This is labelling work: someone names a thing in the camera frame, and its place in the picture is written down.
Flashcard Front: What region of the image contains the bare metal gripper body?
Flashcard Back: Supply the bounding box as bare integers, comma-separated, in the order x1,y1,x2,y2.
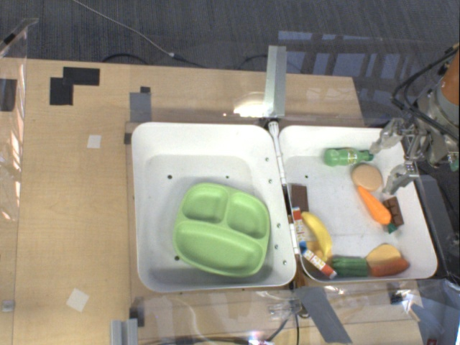
401,95,460,167

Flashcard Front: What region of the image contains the brown chocolate bar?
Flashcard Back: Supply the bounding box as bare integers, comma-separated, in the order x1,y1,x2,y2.
290,184,310,213
382,196,405,228

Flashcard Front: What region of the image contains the beige round biscuit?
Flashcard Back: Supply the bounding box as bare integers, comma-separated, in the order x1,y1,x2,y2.
351,163,384,193

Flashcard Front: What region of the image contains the orange carrot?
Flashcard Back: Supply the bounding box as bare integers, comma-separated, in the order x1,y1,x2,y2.
356,185,399,234

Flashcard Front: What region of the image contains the green plastic bottle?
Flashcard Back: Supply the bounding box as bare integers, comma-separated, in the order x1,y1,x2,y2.
323,147,375,167

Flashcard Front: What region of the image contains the white plastic tray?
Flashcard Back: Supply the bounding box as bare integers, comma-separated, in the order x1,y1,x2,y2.
131,121,298,293
278,125,438,284

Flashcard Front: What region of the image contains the yellow and orange pizza slice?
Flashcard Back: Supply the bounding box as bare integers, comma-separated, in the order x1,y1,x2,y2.
365,243,411,278

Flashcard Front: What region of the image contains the yellow banana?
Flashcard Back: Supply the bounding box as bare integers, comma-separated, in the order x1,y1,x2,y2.
300,211,334,262

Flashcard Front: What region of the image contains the green cucumber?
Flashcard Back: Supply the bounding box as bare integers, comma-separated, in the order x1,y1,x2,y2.
330,256,371,278

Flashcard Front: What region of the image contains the white and red carton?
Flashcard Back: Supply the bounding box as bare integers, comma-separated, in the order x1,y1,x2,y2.
290,206,307,244

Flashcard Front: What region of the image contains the blue white and orange packet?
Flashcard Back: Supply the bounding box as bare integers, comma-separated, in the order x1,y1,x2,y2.
299,241,339,280

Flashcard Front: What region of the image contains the green divided plate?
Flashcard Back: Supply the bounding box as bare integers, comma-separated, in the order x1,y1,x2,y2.
172,182,272,278

